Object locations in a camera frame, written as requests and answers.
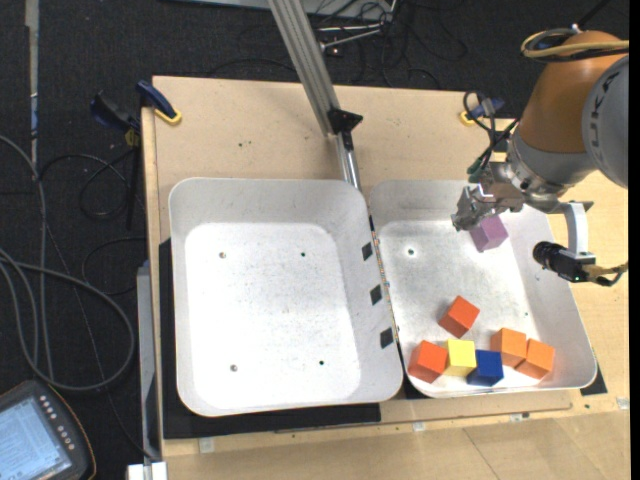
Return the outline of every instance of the yellow cube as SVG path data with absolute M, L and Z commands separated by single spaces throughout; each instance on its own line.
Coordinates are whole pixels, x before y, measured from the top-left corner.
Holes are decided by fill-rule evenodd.
M 473 341 L 449 339 L 446 348 L 449 355 L 444 375 L 466 377 L 475 370 L 478 364 L 476 363 L 476 346 Z

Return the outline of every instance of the black bracket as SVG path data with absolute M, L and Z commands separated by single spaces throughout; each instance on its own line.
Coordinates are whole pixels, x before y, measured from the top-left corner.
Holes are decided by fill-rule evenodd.
M 351 137 L 351 130 L 358 126 L 362 122 L 362 116 L 354 114 L 353 112 L 347 112 L 338 108 L 332 108 L 327 112 L 329 122 L 331 123 L 331 129 L 333 133 L 338 135 L 342 134 L 342 140 L 344 147 L 347 151 L 353 151 L 353 138 Z

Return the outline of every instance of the orange cube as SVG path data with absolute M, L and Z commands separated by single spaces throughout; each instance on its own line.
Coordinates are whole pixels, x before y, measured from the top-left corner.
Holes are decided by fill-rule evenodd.
M 527 358 L 516 366 L 516 371 L 534 379 L 541 379 L 552 370 L 555 352 L 551 345 L 529 338 Z
M 491 336 L 490 348 L 500 352 L 503 365 L 515 368 L 527 357 L 527 335 L 503 327 Z
M 456 338 L 462 338 L 471 329 L 480 310 L 464 297 L 458 295 L 438 324 Z
M 447 349 L 434 343 L 422 340 L 411 352 L 411 360 L 407 371 L 409 375 L 425 382 L 436 380 L 447 364 Z

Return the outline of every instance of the blue cube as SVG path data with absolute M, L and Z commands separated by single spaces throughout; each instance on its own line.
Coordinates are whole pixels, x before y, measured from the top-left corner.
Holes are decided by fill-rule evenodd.
M 467 375 L 467 384 L 493 386 L 504 378 L 500 352 L 476 350 L 476 363 L 476 369 Z

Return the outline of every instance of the screen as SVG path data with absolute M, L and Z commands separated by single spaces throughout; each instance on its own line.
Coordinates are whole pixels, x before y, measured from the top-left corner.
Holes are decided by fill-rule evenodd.
M 0 412 L 0 480 L 44 480 L 71 467 L 33 397 Z

